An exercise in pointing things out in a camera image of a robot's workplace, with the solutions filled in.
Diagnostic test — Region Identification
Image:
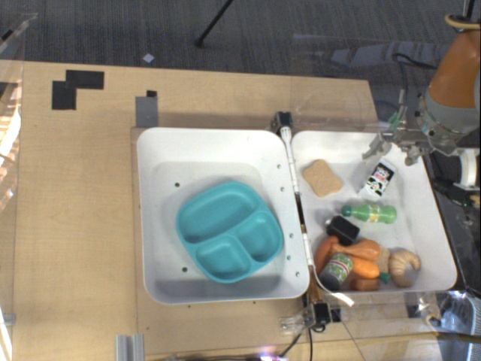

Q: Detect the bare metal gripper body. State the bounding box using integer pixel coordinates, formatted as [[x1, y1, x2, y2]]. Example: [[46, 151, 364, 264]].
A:
[[389, 123, 464, 158]]

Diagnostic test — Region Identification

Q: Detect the white milk carton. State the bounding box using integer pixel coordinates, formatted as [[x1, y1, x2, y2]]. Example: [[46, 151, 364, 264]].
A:
[[356, 159, 398, 202]]

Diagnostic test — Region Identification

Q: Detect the tan bread slice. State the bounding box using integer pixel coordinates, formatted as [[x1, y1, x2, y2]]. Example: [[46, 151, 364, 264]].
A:
[[302, 158, 344, 199]]

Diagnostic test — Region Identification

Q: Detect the green plastic bottle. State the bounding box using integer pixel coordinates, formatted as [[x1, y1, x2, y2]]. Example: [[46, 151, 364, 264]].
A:
[[340, 202, 398, 225]]

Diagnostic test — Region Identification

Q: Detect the white plastic tray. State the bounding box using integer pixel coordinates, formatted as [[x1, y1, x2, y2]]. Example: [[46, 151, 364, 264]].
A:
[[135, 126, 311, 305], [291, 129, 458, 297]]

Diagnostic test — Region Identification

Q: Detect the thin black and white rod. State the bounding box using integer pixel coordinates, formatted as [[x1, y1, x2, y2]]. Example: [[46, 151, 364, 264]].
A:
[[280, 125, 355, 308]]

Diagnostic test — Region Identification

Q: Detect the black box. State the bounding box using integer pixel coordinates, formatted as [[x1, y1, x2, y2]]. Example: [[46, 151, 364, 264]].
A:
[[325, 214, 361, 247]]

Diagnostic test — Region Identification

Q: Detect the orange chicken drumstick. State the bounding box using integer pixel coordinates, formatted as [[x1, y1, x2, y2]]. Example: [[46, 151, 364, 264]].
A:
[[336, 238, 382, 262]]

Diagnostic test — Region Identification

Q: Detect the tan croissant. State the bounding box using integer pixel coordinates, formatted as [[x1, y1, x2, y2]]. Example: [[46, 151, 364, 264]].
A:
[[387, 247, 422, 288]]

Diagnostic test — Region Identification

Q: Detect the orange sausage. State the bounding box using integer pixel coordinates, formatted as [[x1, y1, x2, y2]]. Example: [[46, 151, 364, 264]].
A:
[[313, 235, 340, 275]]

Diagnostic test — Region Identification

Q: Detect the orange carrot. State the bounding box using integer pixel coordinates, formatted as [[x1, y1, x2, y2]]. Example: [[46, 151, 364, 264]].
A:
[[349, 256, 392, 284]]

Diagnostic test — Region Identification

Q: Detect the green and white can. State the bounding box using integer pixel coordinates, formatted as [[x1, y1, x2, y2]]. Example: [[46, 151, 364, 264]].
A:
[[319, 252, 355, 292]]

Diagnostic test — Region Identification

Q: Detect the blue divided plate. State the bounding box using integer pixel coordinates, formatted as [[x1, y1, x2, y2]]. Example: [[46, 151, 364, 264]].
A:
[[174, 180, 285, 285]]

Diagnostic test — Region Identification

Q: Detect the black cylinder on white bracket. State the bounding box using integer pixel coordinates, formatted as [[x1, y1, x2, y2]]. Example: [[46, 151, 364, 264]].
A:
[[431, 149, 481, 207]]

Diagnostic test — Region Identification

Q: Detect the black block with wires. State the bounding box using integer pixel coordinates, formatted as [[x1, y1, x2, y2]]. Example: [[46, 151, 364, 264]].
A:
[[274, 111, 294, 132], [313, 302, 332, 327]]

